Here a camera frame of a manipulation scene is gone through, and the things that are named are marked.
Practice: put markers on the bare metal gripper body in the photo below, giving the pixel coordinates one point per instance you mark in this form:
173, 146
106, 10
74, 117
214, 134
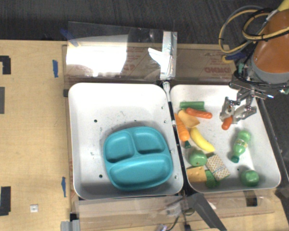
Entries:
260, 90

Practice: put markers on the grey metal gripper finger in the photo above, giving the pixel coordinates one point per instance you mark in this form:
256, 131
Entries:
243, 112
227, 109

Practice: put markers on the small orange sausage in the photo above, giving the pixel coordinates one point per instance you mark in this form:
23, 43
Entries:
227, 123

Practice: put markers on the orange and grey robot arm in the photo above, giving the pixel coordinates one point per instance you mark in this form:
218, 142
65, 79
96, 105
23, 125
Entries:
274, 49

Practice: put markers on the long orange sausage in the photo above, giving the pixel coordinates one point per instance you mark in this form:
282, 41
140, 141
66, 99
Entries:
199, 113

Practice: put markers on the white plastic tray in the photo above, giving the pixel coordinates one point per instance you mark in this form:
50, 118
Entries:
260, 138
91, 133

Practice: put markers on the green bottle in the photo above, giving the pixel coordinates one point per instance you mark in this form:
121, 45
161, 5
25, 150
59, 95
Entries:
240, 144

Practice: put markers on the green rectangular stick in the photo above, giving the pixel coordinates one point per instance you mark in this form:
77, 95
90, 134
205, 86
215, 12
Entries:
191, 105

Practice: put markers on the pale orange bread slice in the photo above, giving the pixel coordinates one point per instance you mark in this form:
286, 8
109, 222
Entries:
189, 119

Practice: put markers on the yellow banana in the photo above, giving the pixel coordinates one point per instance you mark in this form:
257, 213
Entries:
201, 141

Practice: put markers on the orange carrot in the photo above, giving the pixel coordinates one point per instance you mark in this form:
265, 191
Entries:
183, 131

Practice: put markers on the thin black and white rod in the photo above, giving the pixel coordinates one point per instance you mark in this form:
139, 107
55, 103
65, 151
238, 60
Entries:
171, 109

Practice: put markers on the patterned cracker packet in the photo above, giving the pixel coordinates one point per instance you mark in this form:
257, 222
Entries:
218, 167

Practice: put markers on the yellow cheese wedge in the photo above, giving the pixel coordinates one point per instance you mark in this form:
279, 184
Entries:
196, 174

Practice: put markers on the blue divided plate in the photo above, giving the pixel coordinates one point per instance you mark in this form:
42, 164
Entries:
137, 162

